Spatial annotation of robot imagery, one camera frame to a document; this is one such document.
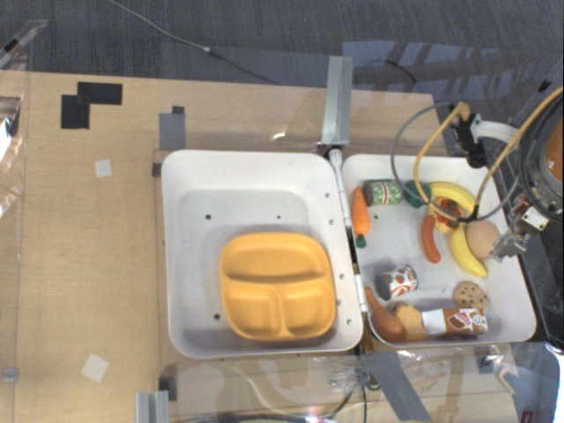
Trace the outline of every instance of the yellow plate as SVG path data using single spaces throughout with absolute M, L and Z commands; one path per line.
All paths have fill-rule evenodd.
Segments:
M 325 249 L 302 234 L 246 234 L 219 259 L 221 303 L 231 328 L 256 341 L 319 337 L 335 320 Z

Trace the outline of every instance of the yellow cable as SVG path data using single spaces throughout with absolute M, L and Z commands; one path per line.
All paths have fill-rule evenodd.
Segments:
M 562 94 L 562 86 L 552 92 L 538 105 L 538 107 L 535 108 L 535 110 L 529 115 L 523 125 L 519 127 L 519 130 L 516 132 L 516 134 L 510 139 L 508 144 L 505 146 L 505 149 L 501 151 L 492 167 L 488 169 L 486 177 L 484 177 L 484 180 L 479 186 L 478 194 L 476 195 L 475 208 L 479 206 L 479 202 L 482 199 L 482 195 L 484 194 L 484 190 L 486 189 L 487 182 L 492 178 L 492 175 L 494 175 L 494 172 L 500 166 L 501 162 L 505 160 L 505 158 L 508 156 L 511 149 L 513 149 L 513 146 L 517 143 L 517 141 L 519 141 L 519 138 L 523 135 L 523 133 L 535 122 L 538 115 L 540 115 L 545 110 L 545 108 L 548 107 L 548 105 L 550 105 L 553 100 L 555 100 L 560 94 Z
M 419 163 L 421 162 L 423 155 L 425 155 L 425 153 L 429 150 L 435 139 L 438 138 L 441 135 L 441 133 L 443 133 L 443 131 L 450 125 L 452 120 L 459 115 L 465 121 L 467 121 L 470 118 L 470 109 L 468 108 L 468 105 L 466 105 L 464 102 L 459 102 L 458 105 L 456 105 L 455 109 L 453 109 L 450 112 L 450 115 L 439 126 L 437 131 L 427 140 L 427 142 L 423 145 L 423 147 L 421 147 L 421 150 L 419 151 L 417 158 L 415 159 L 415 164 L 413 165 L 413 182 L 415 183 L 415 188 L 417 188 L 417 191 L 419 192 L 419 195 L 421 196 L 423 202 L 429 205 L 431 208 L 433 208 L 435 212 L 439 213 L 441 216 L 451 221 L 458 221 L 458 219 L 452 216 L 451 214 L 445 212 L 438 205 L 433 204 L 425 194 L 425 191 L 423 190 L 423 187 L 419 182 Z

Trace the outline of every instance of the wooden table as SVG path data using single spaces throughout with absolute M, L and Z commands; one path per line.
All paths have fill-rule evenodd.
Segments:
M 4 299 L 0 326 L 9 350 L 15 335 L 10 322 L 17 321 L 15 421 L 132 421 L 136 392 L 157 388 L 164 367 L 160 350 L 167 343 L 160 340 L 152 178 L 159 113 L 185 108 L 189 147 L 308 152 L 320 137 L 325 91 L 3 72 L 0 95 L 11 95 L 10 83 L 22 79 L 29 136 L 19 301 Z M 122 84 L 122 105 L 92 105 L 89 130 L 62 130 L 61 96 L 76 94 L 78 81 Z M 388 152 L 398 124 L 430 103 L 420 94 L 354 91 L 348 152 Z M 420 145 L 436 126 L 436 115 L 427 114 L 402 146 Z M 97 177 L 99 160 L 111 161 L 111 176 Z M 81 374 L 91 353 L 109 362 L 100 383 Z M 204 375 L 199 362 L 178 360 L 192 378 Z M 297 373 L 301 367 L 287 372 L 295 379 L 304 374 Z M 205 382 L 205 375 L 200 379 Z M 11 393 L 4 385 L 0 390 L 9 408 Z M 491 384 L 478 390 L 487 390 L 479 395 L 491 403 L 507 396 Z M 227 410 L 237 391 L 224 399 Z M 194 393 L 205 407 L 204 389 Z M 386 405 L 381 394 L 370 399 Z M 471 410 L 476 401 L 468 399 Z M 440 405 L 444 398 L 433 400 Z M 491 409 L 511 415 L 510 407 Z M 347 414 L 359 421 L 354 417 L 359 409 Z M 394 419 L 389 407 L 381 415 L 382 421 Z M 9 421 L 9 412 L 7 417 L 0 415 Z

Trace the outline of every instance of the white paper square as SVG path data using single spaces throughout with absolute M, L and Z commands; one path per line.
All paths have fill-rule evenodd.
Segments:
M 82 374 L 97 383 L 100 383 L 108 370 L 109 362 L 102 359 L 96 354 L 90 354 L 88 360 L 86 361 L 84 367 L 82 368 Z
M 96 177 L 109 177 L 112 174 L 112 164 L 109 160 L 96 161 Z

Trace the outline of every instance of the yellow banana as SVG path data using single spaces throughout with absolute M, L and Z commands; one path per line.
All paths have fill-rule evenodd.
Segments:
M 464 226 L 465 224 L 460 224 L 450 236 L 450 250 L 463 270 L 484 278 L 487 276 L 486 268 L 470 251 Z
M 455 185 L 455 183 L 450 182 L 432 182 L 429 183 L 429 187 L 431 188 L 432 196 L 446 197 L 447 199 L 455 201 L 467 212 L 472 213 L 474 210 L 474 203 L 476 202 L 474 196 L 460 185 Z

